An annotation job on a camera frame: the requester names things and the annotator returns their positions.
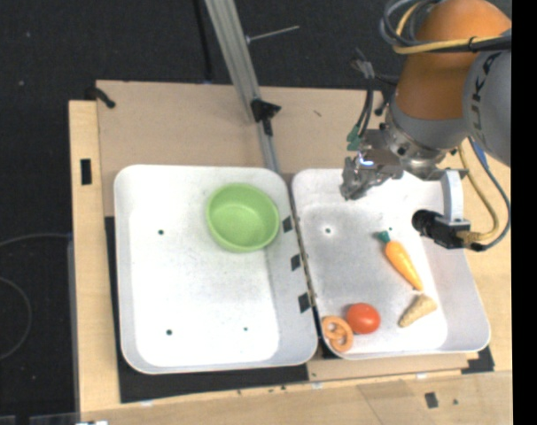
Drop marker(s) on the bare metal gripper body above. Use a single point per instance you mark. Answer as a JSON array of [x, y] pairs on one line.
[[394, 149]]

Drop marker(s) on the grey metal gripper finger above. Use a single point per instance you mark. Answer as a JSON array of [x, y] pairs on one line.
[[350, 180], [375, 179]]

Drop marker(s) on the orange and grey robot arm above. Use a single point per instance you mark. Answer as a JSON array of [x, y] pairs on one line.
[[441, 82]]

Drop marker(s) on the orange carrot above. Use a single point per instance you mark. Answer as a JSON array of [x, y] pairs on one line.
[[401, 261]]

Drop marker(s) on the white plastic tray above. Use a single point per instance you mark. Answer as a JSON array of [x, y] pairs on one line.
[[197, 290], [357, 268]]

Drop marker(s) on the green bowl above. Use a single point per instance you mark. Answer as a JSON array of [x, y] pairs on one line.
[[242, 217]]

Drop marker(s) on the beige ice cream cone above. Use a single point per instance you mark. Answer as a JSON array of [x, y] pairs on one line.
[[417, 310]]

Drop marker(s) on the red tomato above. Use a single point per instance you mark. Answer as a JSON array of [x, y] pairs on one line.
[[363, 318]]

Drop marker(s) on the orange pretzel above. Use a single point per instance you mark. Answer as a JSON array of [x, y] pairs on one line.
[[338, 341]]

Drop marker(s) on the brown cardboard board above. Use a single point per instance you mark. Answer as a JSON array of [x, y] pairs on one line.
[[171, 126]]

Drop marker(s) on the black cylinder on white bracket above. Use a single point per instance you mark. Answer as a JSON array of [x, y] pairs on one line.
[[441, 230]]

